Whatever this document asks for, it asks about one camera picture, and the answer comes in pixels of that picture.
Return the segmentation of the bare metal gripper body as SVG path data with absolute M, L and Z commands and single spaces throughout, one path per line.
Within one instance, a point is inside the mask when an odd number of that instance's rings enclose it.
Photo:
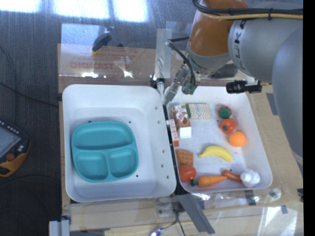
M 194 93 L 201 81 L 201 73 L 194 70 L 190 63 L 183 63 L 181 69 L 177 72 L 175 79 L 171 83 L 169 91 L 177 93 L 179 86 L 183 93 Z

